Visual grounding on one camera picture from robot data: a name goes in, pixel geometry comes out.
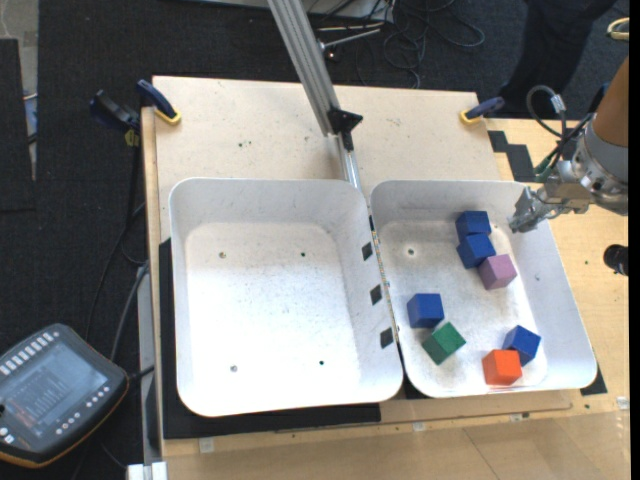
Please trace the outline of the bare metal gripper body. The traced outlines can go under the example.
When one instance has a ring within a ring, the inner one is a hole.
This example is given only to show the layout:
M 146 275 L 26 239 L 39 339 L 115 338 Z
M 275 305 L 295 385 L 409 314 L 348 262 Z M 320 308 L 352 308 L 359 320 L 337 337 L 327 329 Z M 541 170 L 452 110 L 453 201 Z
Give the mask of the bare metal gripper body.
M 618 149 L 579 140 L 569 160 L 558 160 L 536 191 L 536 199 L 552 206 L 548 216 L 583 214 L 592 205 L 627 216 L 628 183 Z

